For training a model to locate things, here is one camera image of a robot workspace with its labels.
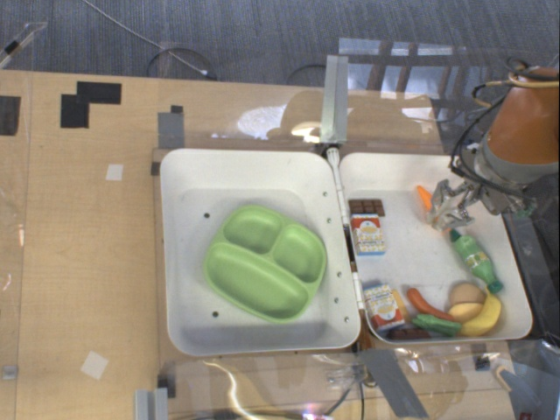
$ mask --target yellow banana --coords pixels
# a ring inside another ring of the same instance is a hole
[[[500,311],[500,300],[494,294],[488,293],[480,314],[476,318],[465,322],[459,334],[463,336],[482,336],[488,333],[498,323]]]

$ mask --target brown chocolate bar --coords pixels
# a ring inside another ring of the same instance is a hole
[[[422,328],[399,328],[387,333],[389,340],[428,340],[430,337]]]
[[[381,199],[352,199],[348,201],[350,214],[377,214],[385,216]]]

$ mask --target bottle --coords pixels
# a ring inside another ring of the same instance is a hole
[[[484,281],[488,290],[495,294],[503,288],[503,284],[494,275],[494,266],[488,255],[479,247],[474,238],[468,234],[460,234],[454,228],[450,232],[451,243],[469,270]]]

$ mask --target bottle cap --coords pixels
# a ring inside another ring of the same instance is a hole
[[[492,294],[495,294],[496,292],[501,291],[501,289],[502,289],[503,287],[504,287],[504,285],[501,284],[501,282],[498,281],[498,280],[494,280],[493,282],[491,282],[491,283],[487,286],[488,290],[489,290]]]
[[[457,230],[452,228],[451,232],[449,233],[449,237],[451,238],[451,242],[455,242],[461,237],[461,234]]]

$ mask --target sausage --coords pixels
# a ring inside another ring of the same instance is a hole
[[[451,314],[440,311],[426,302],[422,297],[422,294],[420,294],[420,291],[416,288],[410,288],[409,290],[407,290],[406,297],[409,298],[409,301],[414,305],[414,307],[423,314],[431,314],[436,318],[450,320],[451,322],[455,321]]]

